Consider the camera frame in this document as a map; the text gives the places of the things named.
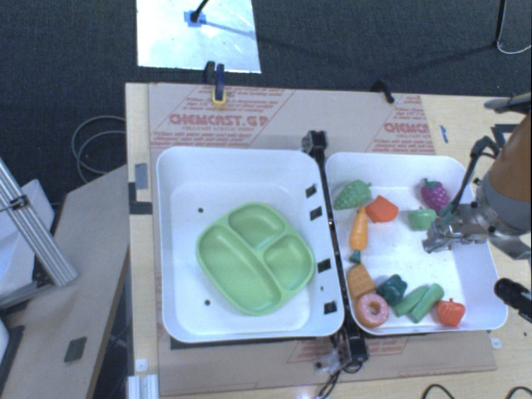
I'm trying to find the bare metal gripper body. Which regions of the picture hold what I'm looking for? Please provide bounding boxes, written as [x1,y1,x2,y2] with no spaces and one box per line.
[445,204,495,245]

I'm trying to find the light green pepper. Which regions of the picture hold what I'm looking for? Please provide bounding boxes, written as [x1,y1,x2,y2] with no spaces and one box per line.
[406,206,438,232]

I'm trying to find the white plastic tray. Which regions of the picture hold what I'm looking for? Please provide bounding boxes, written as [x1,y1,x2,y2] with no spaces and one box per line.
[155,145,347,344]
[324,151,510,337]

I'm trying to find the purple grapes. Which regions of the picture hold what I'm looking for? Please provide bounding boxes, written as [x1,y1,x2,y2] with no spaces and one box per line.
[419,177,451,214]

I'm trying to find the orange wedge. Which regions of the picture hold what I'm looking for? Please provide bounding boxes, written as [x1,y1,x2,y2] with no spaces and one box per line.
[364,195,400,224]

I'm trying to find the green cucumber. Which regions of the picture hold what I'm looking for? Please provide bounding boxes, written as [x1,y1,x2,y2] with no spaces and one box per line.
[392,284,430,318]
[406,282,446,324]

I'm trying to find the dark green pepper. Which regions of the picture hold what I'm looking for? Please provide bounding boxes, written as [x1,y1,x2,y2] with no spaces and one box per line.
[375,273,408,308]

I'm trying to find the orange carrot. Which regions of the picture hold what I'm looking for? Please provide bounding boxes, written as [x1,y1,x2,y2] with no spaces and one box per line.
[347,204,370,264]

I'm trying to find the orange pineapple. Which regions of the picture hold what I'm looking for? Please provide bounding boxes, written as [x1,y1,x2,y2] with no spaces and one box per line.
[345,263,377,301]

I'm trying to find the green grapes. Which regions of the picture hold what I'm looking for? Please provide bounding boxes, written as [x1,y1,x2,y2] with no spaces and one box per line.
[332,180,372,211]

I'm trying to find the pink doughnut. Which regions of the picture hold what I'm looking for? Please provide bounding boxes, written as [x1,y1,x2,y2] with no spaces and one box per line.
[353,293,391,329]

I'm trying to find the thin black rod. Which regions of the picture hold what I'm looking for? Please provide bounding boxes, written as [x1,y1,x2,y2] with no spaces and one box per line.
[310,148,359,348]

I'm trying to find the green divided plate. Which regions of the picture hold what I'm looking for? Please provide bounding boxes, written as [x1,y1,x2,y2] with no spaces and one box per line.
[195,202,316,318]

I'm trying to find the brown cardboard board red print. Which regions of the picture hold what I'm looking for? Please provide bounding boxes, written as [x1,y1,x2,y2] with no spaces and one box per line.
[147,81,498,397]

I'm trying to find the black cylinder on white bracket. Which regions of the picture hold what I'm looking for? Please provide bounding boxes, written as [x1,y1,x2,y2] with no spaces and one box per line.
[489,234,532,324]

